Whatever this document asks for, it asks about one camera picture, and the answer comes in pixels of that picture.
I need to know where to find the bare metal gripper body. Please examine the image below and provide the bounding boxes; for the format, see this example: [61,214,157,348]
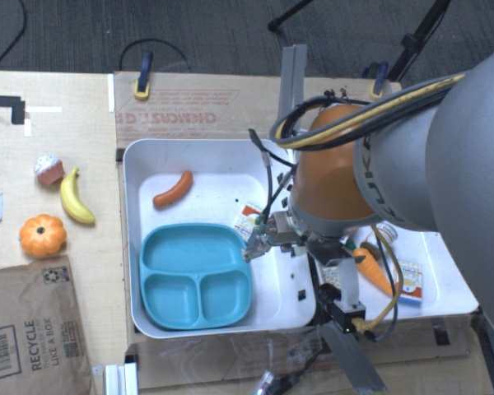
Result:
[266,210,315,258]

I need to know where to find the white and red packet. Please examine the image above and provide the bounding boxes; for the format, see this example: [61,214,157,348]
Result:
[232,202,265,245]

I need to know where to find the blue divided plate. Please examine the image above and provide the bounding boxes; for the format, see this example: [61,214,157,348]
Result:
[138,222,254,331]

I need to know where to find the white plastic tray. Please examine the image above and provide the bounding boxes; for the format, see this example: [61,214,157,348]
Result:
[309,220,480,321]
[122,138,318,340]

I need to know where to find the orange carrot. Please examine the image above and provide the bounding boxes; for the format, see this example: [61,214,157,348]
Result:
[344,239,397,298]

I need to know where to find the orange sausage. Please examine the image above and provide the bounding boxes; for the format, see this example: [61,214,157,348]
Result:
[152,170,194,210]

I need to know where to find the small white bottle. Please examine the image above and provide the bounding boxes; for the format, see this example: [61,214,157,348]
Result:
[375,221,399,245]

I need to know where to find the white and blue carton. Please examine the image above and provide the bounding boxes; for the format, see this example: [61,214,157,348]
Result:
[394,259,424,306]

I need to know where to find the yellow banana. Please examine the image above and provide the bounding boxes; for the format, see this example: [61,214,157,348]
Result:
[59,166,97,225]

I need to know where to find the orange pumpkin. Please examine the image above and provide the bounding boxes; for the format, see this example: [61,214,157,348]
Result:
[18,214,68,259]

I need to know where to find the pink cupcake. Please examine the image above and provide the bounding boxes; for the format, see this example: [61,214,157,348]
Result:
[33,154,66,187]

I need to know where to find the brown paper bag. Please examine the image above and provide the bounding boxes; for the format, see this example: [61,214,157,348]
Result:
[0,254,93,395]

